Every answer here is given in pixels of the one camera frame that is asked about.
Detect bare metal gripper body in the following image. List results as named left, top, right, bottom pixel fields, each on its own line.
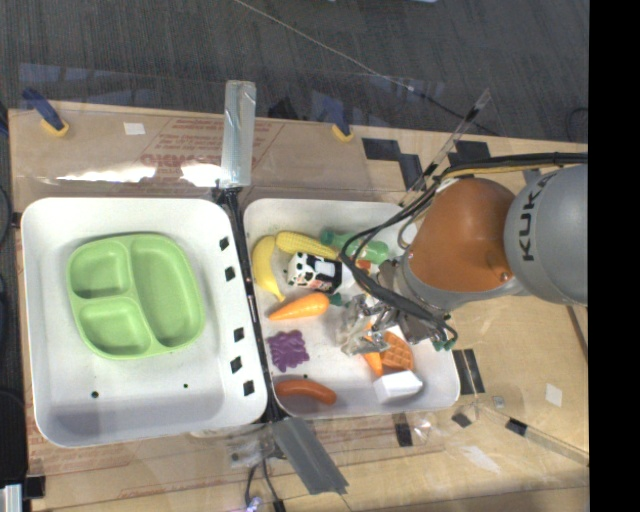
left=380, top=298, right=448, bottom=347

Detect orange waffle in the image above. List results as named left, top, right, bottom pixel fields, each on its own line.
left=379, top=330, right=416, bottom=372

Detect white plastic tray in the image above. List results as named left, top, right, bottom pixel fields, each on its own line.
left=19, top=196, right=269, bottom=449
left=242, top=197, right=462, bottom=420

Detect black and white cow carton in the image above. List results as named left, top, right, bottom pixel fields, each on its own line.
left=286, top=251, right=355, bottom=295

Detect large orange carrot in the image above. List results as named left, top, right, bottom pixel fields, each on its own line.
left=267, top=291, right=332, bottom=322

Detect green bottle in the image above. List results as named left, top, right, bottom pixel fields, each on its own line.
left=319, top=228, right=391, bottom=266

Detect red sausage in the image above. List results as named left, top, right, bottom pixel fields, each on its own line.
left=274, top=378, right=338, bottom=406

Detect purple grapes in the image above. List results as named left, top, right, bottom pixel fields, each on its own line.
left=265, top=329, right=311, bottom=374

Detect yellow corn cob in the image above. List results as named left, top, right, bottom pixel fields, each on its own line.
left=275, top=230, right=341, bottom=262

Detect yellow banana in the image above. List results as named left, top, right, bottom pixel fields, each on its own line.
left=250, top=234, right=287, bottom=303

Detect thin black and white rod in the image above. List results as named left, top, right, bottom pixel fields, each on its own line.
left=223, top=188, right=281, bottom=420

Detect green divided plate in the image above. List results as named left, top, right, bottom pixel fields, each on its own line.
left=65, top=232, right=207, bottom=361

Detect brown cardboard board red print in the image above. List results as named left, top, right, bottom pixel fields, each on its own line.
left=7, top=99, right=481, bottom=507

